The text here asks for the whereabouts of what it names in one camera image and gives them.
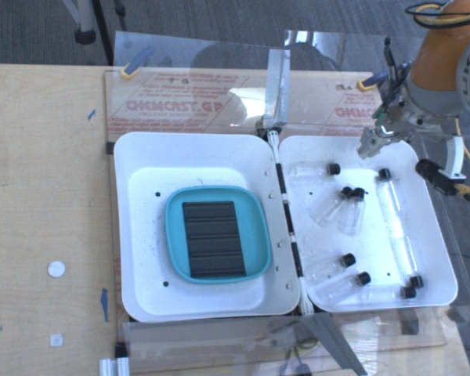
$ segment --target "tripod leg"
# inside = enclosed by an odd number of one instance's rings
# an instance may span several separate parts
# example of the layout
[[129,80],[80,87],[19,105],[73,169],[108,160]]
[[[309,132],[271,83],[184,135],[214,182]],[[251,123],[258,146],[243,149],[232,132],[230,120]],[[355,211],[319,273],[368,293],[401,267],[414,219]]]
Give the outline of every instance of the tripod leg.
[[96,22],[99,28],[99,34],[101,35],[101,41],[103,42],[104,52],[107,57],[108,65],[112,66],[113,46],[111,44],[110,35],[108,34],[107,23],[104,19],[101,0],[92,0],[92,7],[94,8],[94,14],[96,15]]
[[75,41],[85,46],[85,58],[88,64],[94,64],[94,41],[96,32],[92,28],[92,14],[89,0],[77,0],[79,29],[75,32]]
[[127,32],[127,24],[125,23],[125,7],[122,4],[121,0],[114,0],[115,2],[115,12],[118,15],[118,20],[120,21],[120,28]]

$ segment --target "white tray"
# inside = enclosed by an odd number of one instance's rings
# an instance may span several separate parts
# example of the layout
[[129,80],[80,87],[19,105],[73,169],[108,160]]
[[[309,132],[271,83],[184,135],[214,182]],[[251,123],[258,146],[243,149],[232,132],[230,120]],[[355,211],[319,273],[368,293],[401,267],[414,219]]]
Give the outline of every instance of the white tray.
[[[359,145],[358,138],[335,136],[290,136],[280,144],[280,161],[304,273],[314,258],[335,258],[352,252],[356,256],[356,264],[344,275],[367,271],[372,279],[371,284],[364,287],[363,294],[354,295],[332,307],[324,305],[320,293],[309,286],[310,299],[331,312],[451,303],[457,295],[457,281],[427,186],[414,170],[418,161],[415,152],[400,142],[385,146],[377,156],[363,160],[356,152]],[[293,180],[287,173],[296,161],[316,160],[340,164],[340,174],[333,180],[324,176],[311,183]],[[378,170],[382,168],[391,170],[397,193],[406,209],[407,233],[425,283],[423,288],[417,289],[416,298],[403,301],[385,293],[387,288],[403,284],[404,280],[393,257],[375,190]],[[363,225],[356,237],[341,234],[333,226],[320,227],[310,216],[314,208],[343,186],[361,187],[367,191]]]
[[[246,135],[132,132],[115,144],[122,299],[143,322],[279,315],[298,304],[299,287],[272,151]],[[195,284],[172,266],[165,203],[188,186],[250,190],[265,213],[272,259],[253,280]]]

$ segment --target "plastic tube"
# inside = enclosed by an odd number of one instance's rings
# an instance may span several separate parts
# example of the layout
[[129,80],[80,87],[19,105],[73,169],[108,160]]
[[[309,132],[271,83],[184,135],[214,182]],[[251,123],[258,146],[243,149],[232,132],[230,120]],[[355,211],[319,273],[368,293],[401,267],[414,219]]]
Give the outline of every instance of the plastic tube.
[[342,206],[346,205],[352,192],[352,188],[346,186],[340,192],[335,194],[333,200],[326,204],[325,209],[314,217],[316,223],[322,227],[327,227],[332,224],[339,215]]
[[326,306],[334,306],[348,297],[362,291],[362,287],[371,282],[367,272],[343,277],[329,284],[322,284],[316,293]]
[[416,297],[413,286],[399,284],[367,285],[360,294],[363,303],[398,302]]
[[406,282],[415,288],[423,287],[423,280],[418,274],[410,238],[403,227],[403,210],[392,182],[392,175],[387,168],[378,173],[377,193],[381,212],[389,231],[390,245],[397,268]]
[[355,188],[351,193],[346,210],[338,224],[340,232],[351,237],[360,232],[366,206],[364,194],[365,191],[362,188]]
[[305,269],[306,282],[310,287],[315,287],[324,281],[342,274],[356,262],[353,254],[346,254],[333,260],[323,259],[314,262],[308,269]]
[[319,161],[296,161],[291,163],[288,175],[293,181],[311,181],[322,177],[337,175],[341,171],[339,164]]

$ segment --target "wooden table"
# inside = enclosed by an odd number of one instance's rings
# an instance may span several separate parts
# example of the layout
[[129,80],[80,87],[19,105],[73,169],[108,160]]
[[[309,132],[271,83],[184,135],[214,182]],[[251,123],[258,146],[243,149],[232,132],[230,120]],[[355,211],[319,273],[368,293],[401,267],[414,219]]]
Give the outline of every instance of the wooden table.
[[[110,70],[0,65],[0,375],[98,374],[114,354]],[[56,260],[66,265],[59,278],[47,271]],[[353,348],[367,370],[379,361],[396,370],[386,374],[470,374],[457,328],[443,329],[447,343],[436,347],[375,356]],[[51,346],[53,334],[61,346]],[[330,372],[343,374],[353,373]]]

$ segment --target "blue bowl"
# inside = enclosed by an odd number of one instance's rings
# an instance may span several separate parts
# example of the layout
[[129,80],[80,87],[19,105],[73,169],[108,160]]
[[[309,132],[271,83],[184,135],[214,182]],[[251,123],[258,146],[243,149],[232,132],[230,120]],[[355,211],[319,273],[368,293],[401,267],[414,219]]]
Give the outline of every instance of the blue bowl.
[[[193,278],[190,272],[183,203],[217,201],[234,203],[245,275]],[[270,264],[271,247],[262,207],[253,193],[238,186],[193,186],[175,191],[165,205],[165,232],[175,271],[192,283],[233,283],[250,280],[261,276]]]

